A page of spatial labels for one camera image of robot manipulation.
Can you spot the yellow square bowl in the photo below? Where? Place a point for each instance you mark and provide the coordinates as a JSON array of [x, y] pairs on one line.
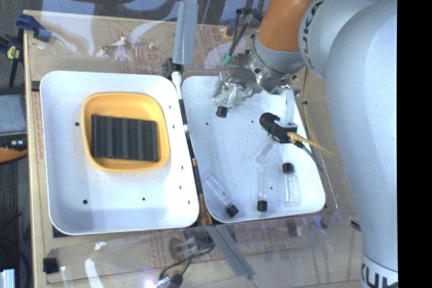
[[98, 104]]

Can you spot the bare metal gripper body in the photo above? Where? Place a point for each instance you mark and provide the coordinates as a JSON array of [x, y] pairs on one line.
[[266, 76]]

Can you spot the brown cardboard board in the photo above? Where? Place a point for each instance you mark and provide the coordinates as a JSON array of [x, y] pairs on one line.
[[111, 40]]

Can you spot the thin black and white rod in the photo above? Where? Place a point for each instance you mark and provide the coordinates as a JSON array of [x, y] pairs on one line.
[[185, 126]]

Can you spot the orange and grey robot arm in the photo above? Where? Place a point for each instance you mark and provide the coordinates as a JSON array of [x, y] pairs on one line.
[[357, 84]]

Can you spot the white plastic tray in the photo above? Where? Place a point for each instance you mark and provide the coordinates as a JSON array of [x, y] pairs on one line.
[[229, 151], [67, 178]]

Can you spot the black ribbed block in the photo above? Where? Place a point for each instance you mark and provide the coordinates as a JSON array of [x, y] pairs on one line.
[[125, 138]]

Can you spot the clear bottle with black cap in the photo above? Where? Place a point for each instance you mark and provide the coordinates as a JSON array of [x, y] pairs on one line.
[[231, 210], [221, 111], [265, 153], [288, 168], [262, 205]]

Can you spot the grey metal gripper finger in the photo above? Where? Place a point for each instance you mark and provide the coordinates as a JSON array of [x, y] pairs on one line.
[[221, 91], [243, 93]]

